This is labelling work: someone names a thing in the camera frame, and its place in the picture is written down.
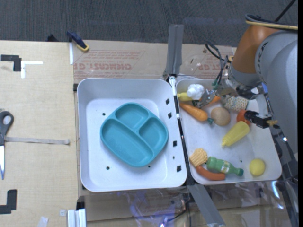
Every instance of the scissors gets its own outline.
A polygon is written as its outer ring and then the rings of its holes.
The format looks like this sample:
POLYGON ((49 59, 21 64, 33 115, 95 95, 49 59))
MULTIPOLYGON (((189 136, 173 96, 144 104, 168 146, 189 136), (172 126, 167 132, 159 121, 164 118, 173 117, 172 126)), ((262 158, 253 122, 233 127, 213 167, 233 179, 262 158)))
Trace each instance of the scissors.
POLYGON ((9 127, 14 122, 14 116, 8 112, 3 111, 0 113, 0 168, 1 168, 1 177, 4 179, 4 141, 5 135, 9 130, 9 127))

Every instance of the blue divided plate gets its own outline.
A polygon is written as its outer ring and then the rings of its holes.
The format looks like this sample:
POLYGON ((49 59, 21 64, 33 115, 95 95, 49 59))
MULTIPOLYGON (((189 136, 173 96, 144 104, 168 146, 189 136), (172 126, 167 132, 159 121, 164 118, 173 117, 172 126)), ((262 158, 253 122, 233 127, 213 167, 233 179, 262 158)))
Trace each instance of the blue divided plate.
POLYGON ((113 111, 100 128, 104 145, 130 166, 153 161, 166 145, 168 130, 150 110, 126 103, 113 111))

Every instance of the green bottle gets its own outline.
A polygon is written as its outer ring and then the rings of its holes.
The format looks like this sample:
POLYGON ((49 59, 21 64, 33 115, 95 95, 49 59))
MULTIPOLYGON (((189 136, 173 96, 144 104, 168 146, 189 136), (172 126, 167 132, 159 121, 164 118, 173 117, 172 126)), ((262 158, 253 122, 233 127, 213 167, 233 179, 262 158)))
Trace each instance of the green bottle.
POLYGON ((225 174, 235 173, 238 176, 242 176, 244 173, 242 168, 235 168, 230 162, 215 157, 209 157, 207 159, 206 167, 207 169, 216 170, 225 174))

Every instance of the toy bottle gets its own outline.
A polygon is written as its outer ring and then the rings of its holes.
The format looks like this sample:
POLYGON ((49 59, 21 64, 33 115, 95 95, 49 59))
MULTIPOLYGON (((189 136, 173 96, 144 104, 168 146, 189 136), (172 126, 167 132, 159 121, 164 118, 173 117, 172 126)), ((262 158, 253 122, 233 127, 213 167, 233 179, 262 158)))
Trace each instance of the toy bottle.
POLYGON ((187 96, 194 100, 199 100, 204 92, 205 89, 201 84, 191 84, 187 89, 187 96))
POLYGON ((180 101, 192 101, 193 99, 187 95, 187 92, 177 93, 177 97, 180 101))
POLYGON ((207 169, 216 170, 225 174, 234 173, 238 176, 242 176, 244 171, 242 168, 235 168, 230 162, 217 159, 215 157, 209 157, 206 162, 207 169))
POLYGON ((244 122, 237 122, 222 138, 222 146, 231 146, 242 139, 250 131, 250 127, 244 122))

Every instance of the toy sausage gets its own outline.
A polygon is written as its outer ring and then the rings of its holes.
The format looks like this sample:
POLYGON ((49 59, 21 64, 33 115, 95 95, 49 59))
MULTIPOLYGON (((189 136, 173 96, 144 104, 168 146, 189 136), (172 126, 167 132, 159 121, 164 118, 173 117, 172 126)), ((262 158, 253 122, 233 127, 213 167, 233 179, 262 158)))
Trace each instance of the toy sausage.
POLYGON ((196 171, 201 176, 203 176, 203 177, 205 177, 205 178, 207 178, 209 180, 212 180, 212 181, 225 180, 225 174, 224 173, 213 173, 213 172, 210 172, 210 171, 206 170, 202 166, 197 166, 196 167, 196 171))

